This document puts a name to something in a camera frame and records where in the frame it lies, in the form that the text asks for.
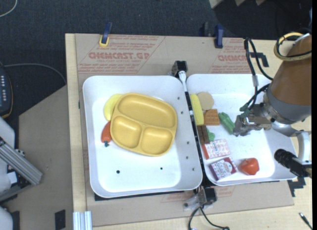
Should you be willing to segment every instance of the yellow plate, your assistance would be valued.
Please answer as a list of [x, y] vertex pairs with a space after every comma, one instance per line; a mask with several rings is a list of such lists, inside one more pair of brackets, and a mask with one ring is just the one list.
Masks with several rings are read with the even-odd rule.
[[177, 114], [168, 103], [136, 93], [123, 95], [117, 102], [110, 133], [124, 149], [148, 156], [161, 156], [173, 144]]

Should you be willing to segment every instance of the beige round object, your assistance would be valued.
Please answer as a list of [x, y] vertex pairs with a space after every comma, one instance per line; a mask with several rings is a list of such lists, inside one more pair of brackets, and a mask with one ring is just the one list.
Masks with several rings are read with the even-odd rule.
[[209, 110], [212, 109], [214, 100], [210, 93], [207, 92], [201, 92], [197, 94], [198, 99], [200, 101], [200, 105], [202, 106], [203, 110]]

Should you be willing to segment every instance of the blue clamp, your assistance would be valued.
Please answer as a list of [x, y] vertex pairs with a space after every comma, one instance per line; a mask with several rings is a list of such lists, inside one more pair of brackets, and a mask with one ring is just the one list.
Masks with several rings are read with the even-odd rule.
[[222, 49], [222, 47], [223, 47], [223, 45], [222, 45], [222, 37], [223, 37], [222, 25], [218, 24], [214, 27], [214, 36], [215, 36], [214, 46], [217, 49]]
[[109, 34], [112, 29], [112, 22], [107, 22], [105, 26], [105, 31], [104, 34], [101, 35], [100, 40], [99, 40], [99, 45], [103, 48], [107, 47], [109, 44]]

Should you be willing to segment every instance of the black pen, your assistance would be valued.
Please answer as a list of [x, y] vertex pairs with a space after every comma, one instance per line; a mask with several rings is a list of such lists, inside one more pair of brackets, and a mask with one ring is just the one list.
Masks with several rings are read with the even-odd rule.
[[306, 219], [306, 217], [304, 216], [304, 214], [300, 212], [299, 215], [301, 216], [301, 218], [303, 219], [303, 221], [310, 227], [310, 229], [313, 230], [311, 224], [309, 224], [309, 222], [308, 222], [308, 220]]

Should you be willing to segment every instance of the yellow sponge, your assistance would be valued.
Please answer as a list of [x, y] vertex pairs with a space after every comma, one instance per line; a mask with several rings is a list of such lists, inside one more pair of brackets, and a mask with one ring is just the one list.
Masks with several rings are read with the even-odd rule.
[[204, 113], [203, 113], [202, 106], [200, 105], [198, 96], [196, 94], [191, 94], [190, 101], [192, 102], [192, 108], [194, 112], [196, 125], [197, 126], [204, 125]]

